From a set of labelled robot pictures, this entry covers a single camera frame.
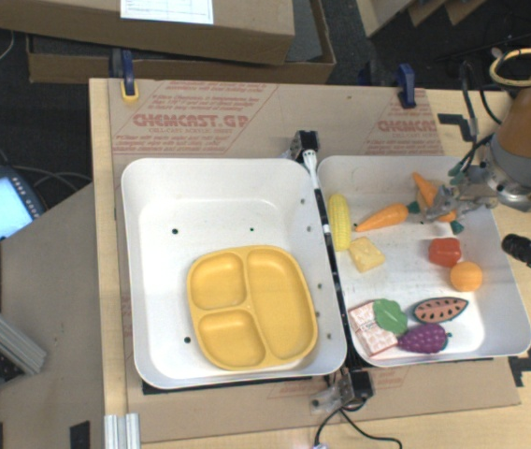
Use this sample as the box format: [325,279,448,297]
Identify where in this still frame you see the white plastic tray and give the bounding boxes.
[120,156,349,390]
[316,154,531,369]

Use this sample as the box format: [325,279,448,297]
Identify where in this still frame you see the purple grapes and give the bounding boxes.
[396,323,453,355]

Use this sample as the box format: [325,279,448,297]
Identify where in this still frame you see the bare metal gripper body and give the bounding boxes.
[452,164,531,215]

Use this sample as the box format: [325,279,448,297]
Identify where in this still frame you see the yellow cheese wedge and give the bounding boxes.
[348,236,387,274]

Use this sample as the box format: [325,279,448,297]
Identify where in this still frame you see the pink carton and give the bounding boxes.
[347,300,400,359]

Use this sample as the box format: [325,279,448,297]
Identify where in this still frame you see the brown cardboard box white label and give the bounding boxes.
[0,0,297,67]

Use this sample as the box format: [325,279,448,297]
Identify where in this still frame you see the green leaf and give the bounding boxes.
[372,298,409,337]

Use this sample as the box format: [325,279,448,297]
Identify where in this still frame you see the thin black and white rod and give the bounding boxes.
[302,149,356,374]

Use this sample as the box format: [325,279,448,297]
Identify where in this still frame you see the black cylinder on white bracket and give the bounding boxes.
[501,201,531,274]

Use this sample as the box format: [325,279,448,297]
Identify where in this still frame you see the watermelon slice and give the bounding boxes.
[411,297,470,326]

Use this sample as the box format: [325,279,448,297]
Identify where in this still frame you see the red bell pepper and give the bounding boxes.
[428,237,463,269]

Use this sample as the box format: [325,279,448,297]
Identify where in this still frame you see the orange round fruit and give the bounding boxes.
[449,261,484,293]

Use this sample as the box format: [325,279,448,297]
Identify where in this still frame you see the orange carrot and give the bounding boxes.
[411,171,466,235]
[353,201,422,234]

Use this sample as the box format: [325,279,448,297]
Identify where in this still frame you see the yellow corn cob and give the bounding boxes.
[326,193,353,253]

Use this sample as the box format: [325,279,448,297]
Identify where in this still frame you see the yellow divided plate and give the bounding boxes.
[185,244,320,372]

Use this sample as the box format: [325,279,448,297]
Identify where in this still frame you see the brown cardboard board red print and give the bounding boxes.
[106,78,531,443]

